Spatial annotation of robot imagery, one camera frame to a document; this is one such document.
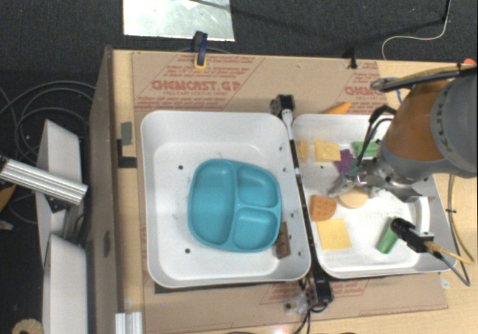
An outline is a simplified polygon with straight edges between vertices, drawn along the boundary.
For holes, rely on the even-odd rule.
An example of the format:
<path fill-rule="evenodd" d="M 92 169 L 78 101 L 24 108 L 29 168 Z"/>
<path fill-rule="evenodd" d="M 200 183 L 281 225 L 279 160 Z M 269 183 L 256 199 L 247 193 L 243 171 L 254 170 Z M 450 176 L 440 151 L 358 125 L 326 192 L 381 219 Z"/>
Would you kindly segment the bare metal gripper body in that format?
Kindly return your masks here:
<path fill-rule="evenodd" d="M 415 190 L 412 181 L 396 173 L 392 167 L 381 158 L 363 160 L 354 175 L 357 186 L 364 189 L 366 185 L 380 187 L 380 191 L 387 191 L 401 202 L 410 202 L 415 199 Z"/>

